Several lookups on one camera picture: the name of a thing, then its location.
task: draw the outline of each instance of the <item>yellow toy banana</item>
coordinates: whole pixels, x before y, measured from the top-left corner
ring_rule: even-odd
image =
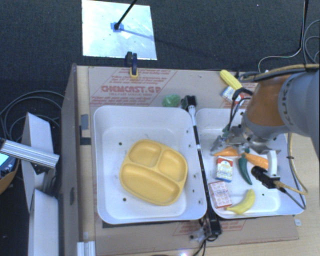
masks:
[[[243,214],[248,211],[255,203],[256,194],[252,189],[249,189],[245,195],[245,198],[235,206],[227,207],[226,210],[232,211],[236,214]]]

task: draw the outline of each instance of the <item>metal bar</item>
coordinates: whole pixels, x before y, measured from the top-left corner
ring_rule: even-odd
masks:
[[[125,11],[125,13],[122,15],[122,17],[119,19],[119,21],[114,24],[114,29],[115,30],[118,30],[119,29],[119,26],[121,24],[121,22],[124,20],[124,18],[127,16],[127,14],[130,12],[131,8],[135,5],[135,3],[137,2],[138,0],[133,0],[133,2],[130,4],[130,6],[128,7],[128,9]]]
[[[59,155],[57,154],[39,150],[7,139],[2,140],[0,153],[50,169],[54,169],[59,160]]]

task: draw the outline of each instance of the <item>yellow plate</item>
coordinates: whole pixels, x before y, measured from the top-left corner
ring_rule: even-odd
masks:
[[[180,196],[188,174],[185,158],[159,142],[142,139],[130,148],[120,169],[121,185],[147,202],[168,206]]]

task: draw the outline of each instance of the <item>black rod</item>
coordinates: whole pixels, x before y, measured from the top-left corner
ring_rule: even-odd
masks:
[[[114,24],[114,29],[115,30],[118,30],[119,29],[119,26],[121,24],[121,22],[124,20],[124,18],[127,16],[127,14],[130,12],[131,8],[135,5],[135,3],[137,2],[138,0],[133,0],[133,2],[130,4],[129,8],[125,11],[125,13],[122,15],[122,17],[119,19],[119,21]]]

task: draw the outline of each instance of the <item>monitor screen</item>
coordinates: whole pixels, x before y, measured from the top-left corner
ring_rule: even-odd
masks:
[[[0,166],[9,158],[6,154],[0,153]]]

